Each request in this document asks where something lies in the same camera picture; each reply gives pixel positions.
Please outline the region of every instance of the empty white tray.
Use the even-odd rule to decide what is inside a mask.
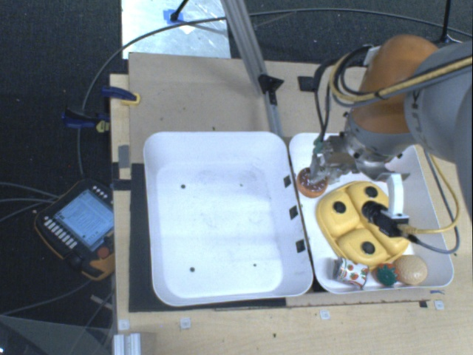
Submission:
[[[160,132],[144,146],[152,280],[173,306],[305,293],[313,270],[287,148],[268,132]]]
[[[310,165],[313,151],[313,142],[318,133],[298,134],[290,142],[289,153],[293,170],[296,175],[299,171]],[[404,185],[404,212],[410,216],[409,223],[419,228],[438,228],[438,220],[430,199],[427,185],[423,178],[422,168],[419,164],[414,147],[408,148],[401,159],[395,158],[387,168],[394,172],[409,173],[410,176],[403,182]],[[341,177],[338,183],[329,185],[325,194],[352,181],[371,181],[363,174],[348,174]],[[375,183],[387,194],[386,183]],[[316,205],[325,196],[315,199],[305,197],[299,193],[299,199],[304,216],[305,228],[310,244],[313,258],[313,266],[316,278],[320,285],[326,290],[336,294],[361,292],[360,288],[338,282],[333,279],[333,265],[337,259],[332,247],[325,239],[316,220]],[[438,248],[446,249],[442,234],[424,234],[419,238]],[[405,254],[416,254],[422,257],[429,269],[428,277],[417,286],[409,286],[401,283],[393,287],[386,287],[378,283],[371,274],[368,274],[367,283],[363,291],[380,291],[392,288],[438,288],[449,284],[453,278],[453,265],[449,255],[439,254],[418,245],[409,245]]]

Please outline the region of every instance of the black bracket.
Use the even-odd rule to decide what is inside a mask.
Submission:
[[[266,74],[261,74],[258,77],[258,82],[263,93],[269,92],[270,104],[277,105],[278,101],[276,99],[276,90],[280,88],[284,81],[278,78],[273,78],[272,76]]]

